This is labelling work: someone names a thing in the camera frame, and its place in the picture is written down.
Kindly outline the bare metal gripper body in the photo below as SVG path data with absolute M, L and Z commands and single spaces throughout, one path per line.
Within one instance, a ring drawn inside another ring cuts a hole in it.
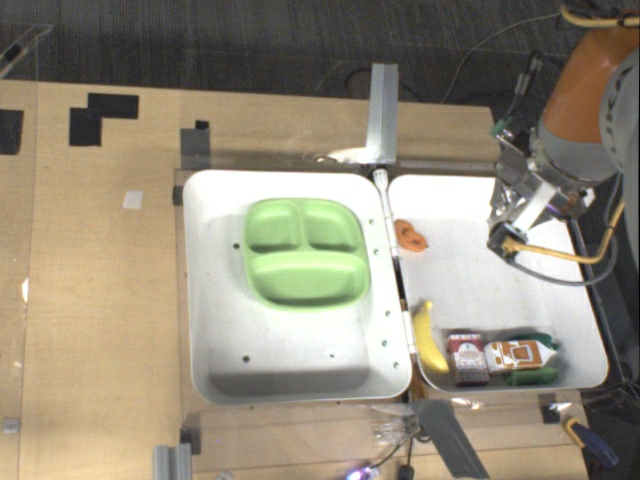
M 593 200 L 596 182 L 574 169 L 570 158 L 554 158 L 538 135 L 523 147 L 504 142 L 495 163 L 489 227 L 531 229 L 552 219 L 579 218 Z

